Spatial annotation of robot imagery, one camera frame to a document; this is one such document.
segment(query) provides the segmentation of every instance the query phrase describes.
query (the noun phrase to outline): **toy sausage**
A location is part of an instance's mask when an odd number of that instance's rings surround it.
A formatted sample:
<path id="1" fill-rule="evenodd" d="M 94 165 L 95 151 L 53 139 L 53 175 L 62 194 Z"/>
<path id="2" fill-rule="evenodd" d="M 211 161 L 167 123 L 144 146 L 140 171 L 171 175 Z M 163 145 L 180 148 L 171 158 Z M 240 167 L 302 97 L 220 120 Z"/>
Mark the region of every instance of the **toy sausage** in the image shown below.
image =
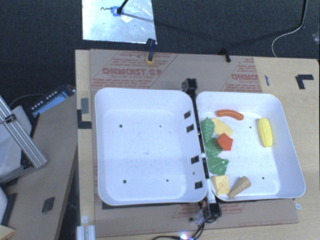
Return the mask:
<path id="1" fill-rule="evenodd" d="M 216 115 L 218 117 L 232 117 L 234 119 L 237 119 L 237 120 L 243 120 L 244 119 L 244 115 L 239 113 L 239 112 L 236 112 L 234 110 L 230 110 L 230 109 L 222 109 L 222 110 L 218 110 L 216 112 Z"/>

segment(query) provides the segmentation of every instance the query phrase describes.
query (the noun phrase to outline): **yellow corn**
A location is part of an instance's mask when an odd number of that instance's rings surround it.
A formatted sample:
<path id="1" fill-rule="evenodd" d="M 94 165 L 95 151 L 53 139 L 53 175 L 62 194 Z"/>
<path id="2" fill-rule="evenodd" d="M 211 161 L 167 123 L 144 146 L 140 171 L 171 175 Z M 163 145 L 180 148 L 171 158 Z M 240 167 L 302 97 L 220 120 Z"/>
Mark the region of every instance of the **yellow corn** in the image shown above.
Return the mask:
<path id="1" fill-rule="evenodd" d="M 261 118 L 258 123 L 258 128 L 262 145 L 264 147 L 271 147 L 273 144 L 273 137 L 268 119 Z"/>

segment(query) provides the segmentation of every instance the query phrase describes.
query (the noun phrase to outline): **dark floor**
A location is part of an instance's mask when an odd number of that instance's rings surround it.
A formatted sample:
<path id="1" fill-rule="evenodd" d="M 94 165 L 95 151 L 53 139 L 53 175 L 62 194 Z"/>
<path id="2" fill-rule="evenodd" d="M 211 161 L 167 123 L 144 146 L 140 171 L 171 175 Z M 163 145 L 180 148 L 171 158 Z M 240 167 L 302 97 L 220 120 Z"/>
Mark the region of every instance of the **dark floor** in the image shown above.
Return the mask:
<path id="1" fill-rule="evenodd" d="M 152 0 L 159 52 L 272 57 L 273 40 L 300 25 L 304 0 Z M 304 29 L 279 39 L 278 57 L 319 59 L 313 33 L 320 0 L 308 0 Z M 76 49 L 143 50 L 142 44 L 82 39 L 82 0 L 0 0 L 0 95 L 43 94 L 75 85 Z M 37 97 L 20 100 L 26 109 Z M 73 239 L 74 183 L 60 239 Z"/>

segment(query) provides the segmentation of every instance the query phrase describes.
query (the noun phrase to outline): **led light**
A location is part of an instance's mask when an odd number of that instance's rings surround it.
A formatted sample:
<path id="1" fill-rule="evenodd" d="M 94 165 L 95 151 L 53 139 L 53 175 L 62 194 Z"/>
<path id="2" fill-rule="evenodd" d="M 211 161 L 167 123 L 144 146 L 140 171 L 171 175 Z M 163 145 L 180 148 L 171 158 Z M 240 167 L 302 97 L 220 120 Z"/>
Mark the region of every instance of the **led light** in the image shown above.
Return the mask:
<path id="1" fill-rule="evenodd" d="M 188 237 L 185 234 L 180 235 L 180 239 L 182 240 L 188 240 Z"/>

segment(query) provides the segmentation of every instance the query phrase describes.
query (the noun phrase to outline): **black clip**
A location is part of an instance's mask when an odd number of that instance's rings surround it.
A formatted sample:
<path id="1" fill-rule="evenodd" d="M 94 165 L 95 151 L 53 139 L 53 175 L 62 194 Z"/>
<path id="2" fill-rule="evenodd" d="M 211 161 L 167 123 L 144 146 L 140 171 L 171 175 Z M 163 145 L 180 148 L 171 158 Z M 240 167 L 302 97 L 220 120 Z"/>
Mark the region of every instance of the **black clip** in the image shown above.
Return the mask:
<path id="1" fill-rule="evenodd" d="M 156 40 L 149 38 L 145 44 L 145 50 L 148 52 L 146 54 L 146 63 L 151 65 L 155 62 L 155 49 L 156 49 Z"/>
<path id="2" fill-rule="evenodd" d="M 197 89 L 197 80 L 195 78 L 187 78 L 182 84 L 181 84 L 181 91 L 184 93 L 187 93 L 190 95 L 190 93 L 194 93 Z"/>
<path id="3" fill-rule="evenodd" d="M 222 48 L 222 49 L 219 51 L 218 55 L 225 55 L 225 60 L 226 60 L 226 62 L 228 62 L 228 63 L 231 62 L 231 59 L 230 59 L 230 57 L 229 57 L 229 53 L 228 53 L 228 51 L 227 51 L 226 48 Z"/>

